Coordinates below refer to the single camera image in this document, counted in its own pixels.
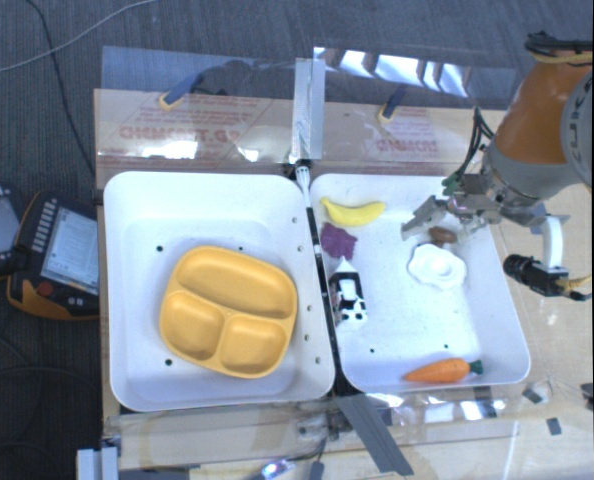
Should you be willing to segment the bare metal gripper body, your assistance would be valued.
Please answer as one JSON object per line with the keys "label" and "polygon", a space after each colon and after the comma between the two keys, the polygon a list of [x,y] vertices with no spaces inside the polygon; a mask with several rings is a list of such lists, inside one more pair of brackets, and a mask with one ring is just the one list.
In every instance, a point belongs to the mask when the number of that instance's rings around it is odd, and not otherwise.
{"label": "bare metal gripper body", "polygon": [[495,173],[453,173],[443,180],[448,210],[462,221],[542,224],[547,214],[536,198],[505,184]]}

